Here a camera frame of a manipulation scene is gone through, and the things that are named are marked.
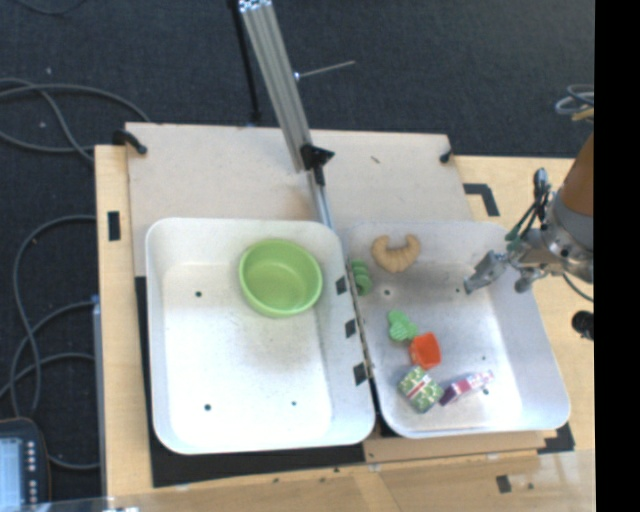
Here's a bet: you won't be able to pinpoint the purple and white carton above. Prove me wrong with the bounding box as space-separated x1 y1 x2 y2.
438 369 497 408

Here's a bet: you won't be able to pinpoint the green broccoli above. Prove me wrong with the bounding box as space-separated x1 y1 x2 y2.
386 309 420 345

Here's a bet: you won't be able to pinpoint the green bowl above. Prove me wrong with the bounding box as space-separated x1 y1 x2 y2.
237 238 325 320

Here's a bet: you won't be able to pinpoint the pale flat board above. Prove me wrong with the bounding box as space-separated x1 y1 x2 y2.
123 121 559 464

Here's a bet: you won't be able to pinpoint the green and white carton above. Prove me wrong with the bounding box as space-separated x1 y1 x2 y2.
397 365 445 415

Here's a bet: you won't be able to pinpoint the white plastic tray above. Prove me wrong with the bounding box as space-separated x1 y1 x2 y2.
144 216 378 457
341 219 573 441

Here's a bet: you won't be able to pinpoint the black cylinder on white bracket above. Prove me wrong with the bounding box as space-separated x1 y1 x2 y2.
571 309 595 341

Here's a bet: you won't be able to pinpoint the beige croissant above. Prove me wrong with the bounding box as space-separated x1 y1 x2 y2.
370 233 423 275

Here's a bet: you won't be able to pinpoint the orange cube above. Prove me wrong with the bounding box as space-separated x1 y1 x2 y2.
408 331 443 372

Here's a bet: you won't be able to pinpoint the green grapes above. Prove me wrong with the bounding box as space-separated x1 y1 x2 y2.
349 258 374 297

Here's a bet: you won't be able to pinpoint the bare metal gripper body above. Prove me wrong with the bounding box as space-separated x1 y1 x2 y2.
506 227 595 283

